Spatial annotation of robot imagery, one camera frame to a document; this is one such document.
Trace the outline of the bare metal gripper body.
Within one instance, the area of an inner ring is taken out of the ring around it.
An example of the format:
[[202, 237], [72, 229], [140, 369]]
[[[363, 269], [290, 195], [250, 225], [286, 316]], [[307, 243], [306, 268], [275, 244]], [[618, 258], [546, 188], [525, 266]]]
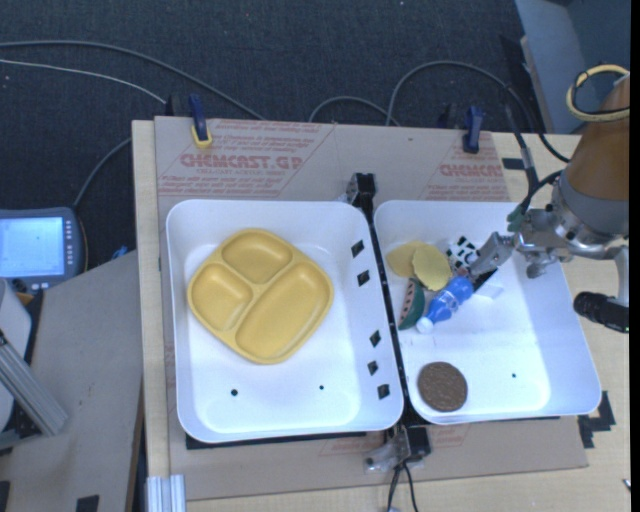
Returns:
[[514, 245], [530, 262], [547, 264], [573, 257], [613, 259], [615, 242], [628, 236], [627, 208], [588, 209], [585, 218], [571, 209], [514, 209]]

